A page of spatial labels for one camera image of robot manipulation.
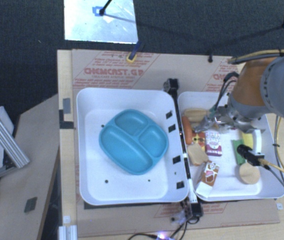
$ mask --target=brown milk carton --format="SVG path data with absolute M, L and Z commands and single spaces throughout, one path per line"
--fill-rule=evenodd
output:
M 213 189 L 219 168 L 220 166 L 218 164 L 210 160 L 207 161 L 204 171 L 195 187 L 195 192 L 199 197 L 208 198 Z

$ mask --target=blue plate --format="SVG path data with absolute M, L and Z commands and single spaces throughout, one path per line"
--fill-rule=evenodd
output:
M 99 135 L 103 151 L 134 175 L 148 172 L 168 148 L 166 133 L 148 116 L 127 109 L 105 125 Z

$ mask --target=white tray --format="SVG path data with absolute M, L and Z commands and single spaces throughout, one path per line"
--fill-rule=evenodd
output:
M 214 92 L 184 92 L 179 96 L 178 104 L 181 115 L 186 109 L 199 108 L 210 109 L 216 102 L 218 93 Z M 220 106 L 227 103 L 227 96 L 224 96 Z M 277 165 L 273 146 L 273 137 L 266 116 L 261 120 L 253 121 L 253 126 L 258 129 L 265 129 L 262 133 L 262 153 L 265 159 Z M 210 156 L 210 159 L 220 165 L 213 190 L 208 198 L 202 198 L 208 202 L 234 201 L 248 199 L 269 199 L 284 196 L 284 187 L 272 173 L 264 168 L 260 168 L 261 178 L 256 184 L 245 184 L 239 177 L 239 166 L 236 163 L 235 151 L 232 140 L 241 139 L 239 130 L 231 130 L 228 133 L 221 133 L 222 156 Z M 194 185 L 196 184 L 199 167 L 190 165 L 191 175 Z
M 158 90 L 86 88 L 77 95 L 80 193 L 91 205 L 170 203 L 188 193 L 173 99 Z M 146 174 L 133 175 L 117 166 L 99 146 L 99 133 L 126 109 L 141 111 L 167 134 L 166 154 Z M 168 128 L 175 125 L 175 130 Z M 180 162 L 173 158 L 180 156 Z

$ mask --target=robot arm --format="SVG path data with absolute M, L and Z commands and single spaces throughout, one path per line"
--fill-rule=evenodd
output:
M 254 130 L 251 121 L 267 113 L 284 117 L 284 57 L 247 62 L 227 106 L 216 107 L 195 131 L 221 122 L 249 133 Z

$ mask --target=black carpet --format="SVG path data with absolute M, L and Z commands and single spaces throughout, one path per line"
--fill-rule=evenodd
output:
M 134 0 L 144 52 L 238 56 L 284 49 L 284 0 Z M 0 106 L 13 121 L 57 93 L 56 51 L 129 51 L 64 40 L 63 0 L 0 0 Z

